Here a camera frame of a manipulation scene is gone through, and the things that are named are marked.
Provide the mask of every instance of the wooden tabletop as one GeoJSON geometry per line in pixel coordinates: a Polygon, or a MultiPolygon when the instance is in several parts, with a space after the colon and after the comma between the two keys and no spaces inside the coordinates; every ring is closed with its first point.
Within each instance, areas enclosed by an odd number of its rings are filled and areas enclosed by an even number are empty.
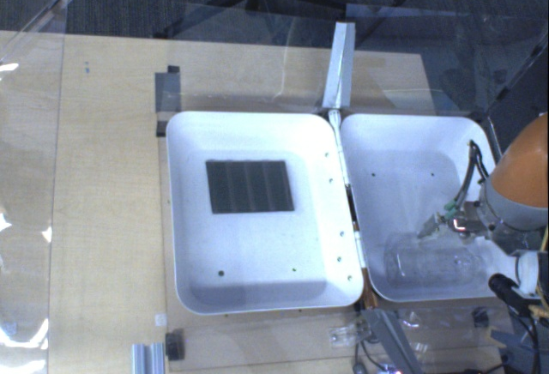
{"type": "MultiPolygon", "coordinates": [[[[314,85],[322,79],[328,51],[289,52],[268,46],[244,52],[239,45],[66,37],[51,243],[51,374],[129,373],[132,344],[164,340],[165,254],[154,73],[165,72],[168,64],[179,65],[183,84],[199,82],[193,88],[206,93],[231,92],[232,79],[224,68],[232,68],[231,76],[252,79],[252,69],[260,62],[281,64],[286,80],[303,77],[314,85]]],[[[420,67],[420,59],[404,58],[420,67]]],[[[402,60],[364,54],[357,61],[355,70],[370,64],[375,72],[393,64],[410,77],[398,63],[402,60]]],[[[275,64],[272,73],[263,73],[273,77],[278,88],[277,68],[275,64]]],[[[372,76],[364,74],[365,79],[372,76]]],[[[425,79],[419,82],[425,86],[425,79]]],[[[272,88],[268,82],[265,86],[272,88]]],[[[371,92],[380,105],[391,104],[376,83],[371,92]]],[[[311,338],[307,332],[303,330],[304,347],[311,338]]],[[[263,351],[261,342],[254,351],[263,351]]],[[[462,350],[438,349],[427,364],[446,371],[462,370],[463,363],[488,368],[498,362],[497,354],[495,347],[471,347],[464,362],[462,350]]],[[[279,364],[200,372],[349,374],[352,358],[286,363],[281,354],[279,364]]]]}

